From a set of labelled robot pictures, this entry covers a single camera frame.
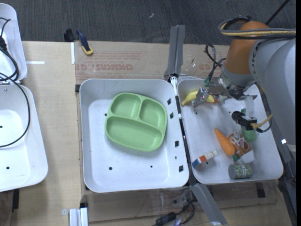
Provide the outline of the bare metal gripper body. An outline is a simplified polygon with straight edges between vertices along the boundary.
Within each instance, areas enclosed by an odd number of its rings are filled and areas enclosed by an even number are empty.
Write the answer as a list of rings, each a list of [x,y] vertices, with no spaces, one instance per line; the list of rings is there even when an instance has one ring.
[[[257,98],[256,95],[244,94],[247,88],[238,86],[227,78],[213,77],[210,80],[208,92],[210,95],[225,96],[235,100],[245,100],[247,97],[255,100]]]

